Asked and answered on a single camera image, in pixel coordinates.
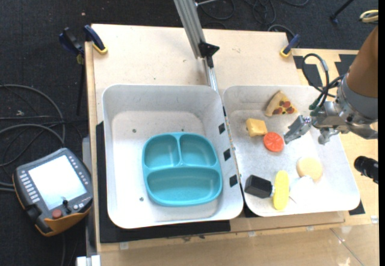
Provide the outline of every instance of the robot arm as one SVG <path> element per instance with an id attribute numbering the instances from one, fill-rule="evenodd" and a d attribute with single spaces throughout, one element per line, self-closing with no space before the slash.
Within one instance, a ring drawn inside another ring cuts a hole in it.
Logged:
<path id="1" fill-rule="evenodd" d="M 378 120 L 378 26 L 365 40 L 349 71 L 342 77 L 335 100 L 323 100 L 320 105 L 310 107 L 309 117 L 300 115 L 289 126 L 284 135 L 286 144 L 304 135 L 311 126 L 319 129 L 320 144 L 325 144 L 332 135 L 340 132 L 353 132 L 365 139 L 378 138 L 378 132 L 371 128 L 371 124 Z"/>

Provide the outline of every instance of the black floor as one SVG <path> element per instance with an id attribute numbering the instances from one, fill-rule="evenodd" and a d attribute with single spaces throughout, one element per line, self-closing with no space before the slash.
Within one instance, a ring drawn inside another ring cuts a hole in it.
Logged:
<path id="1" fill-rule="evenodd" d="M 345 2 L 223 0 L 204 5 L 198 13 L 204 28 L 268 31 L 281 25 L 285 28 L 273 30 L 287 31 L 288 37 L 290 31 L 299 34 L 301 48 L 360 49 L 374 26 L 360 22 L 359 16 L 378 9 L 378 0 L 354 0 L 337 16 L 339 23 L 333 23 L 330 16 Z M 0 0 L 1 182 L 9 183 L 17 166 L 60 147 L 49 133 L 39 135 L 36 129 L 1 133 L 13 125 L 44 123 L 61 134 L 55 107 L 25 87 L 43 92 L 55 102 L 67 124 L 66 146 L 82 156 L 81 141 L 88 128 L 85 96 L 79 115 L 76 113 L 81 66 L 63 49 L 58 36 L 70 27 L 82 42 L 82 27 L 91 23 L 182 26 L 173 0 Z M 0 265 L 60 265 L 62 236 L 41 236 L 14 193 L 0 191 L 0 203 Z M 73 265 L 76 256 L 85 255 L 84 222 L 65 236 L 64 265 Z"/>

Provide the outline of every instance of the tomato slice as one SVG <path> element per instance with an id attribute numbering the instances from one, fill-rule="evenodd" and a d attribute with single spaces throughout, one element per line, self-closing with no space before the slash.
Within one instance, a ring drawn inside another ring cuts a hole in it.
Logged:
<path id="1" fill-rule="evenodd" d="M 272 152 L 280 152 L 285 145 L 282 137 L 276 132 L 268 132 L 263 137 L 263 144 Z"/>

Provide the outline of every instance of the beige round disc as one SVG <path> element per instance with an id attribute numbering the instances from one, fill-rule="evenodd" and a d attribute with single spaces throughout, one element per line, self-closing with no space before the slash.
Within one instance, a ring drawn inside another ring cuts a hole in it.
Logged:
<path id="1" fill-rule="evenodd" d="M 322 164 L 314 157 L 300 158 L 297 162 L 297 172 L 301 177 L 309 175 L 314 181 L 322 176 Z"/>

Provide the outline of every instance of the wooden table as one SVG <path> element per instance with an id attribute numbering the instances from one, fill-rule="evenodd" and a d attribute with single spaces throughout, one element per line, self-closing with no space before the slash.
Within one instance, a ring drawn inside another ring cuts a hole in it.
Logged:
<path id="1" fill-rule="evenodd" d="M 92 25 L 108 47 L 99 55 L 85 43 L 90 148 L 94 184 L 92 213 L 96 254 L 102 265 L 379 265 L 378 185 L 353 166 L 360 156 L 378 160 L 378 141 L 352 133 L 340 135 L 351 164 L 365 214 L 346 211 L 279 217 L 231 219 L 231 232 L 192 237 L 157 238 L 126 243 L 100 243 L 96 170 L 96 125 L 102 120 L 102 92 L 112 84 L 206 84 L 201 60 L 196 60 L 183 28 Z M 338 76 L 339 55 L 357 51 L 293 49 L 285 33 L 205 29 L 214 55 L 220 95 L 232 85 L 306 84 L 293 56 L 317 53 L 327 62 L 331 79 Z"/>

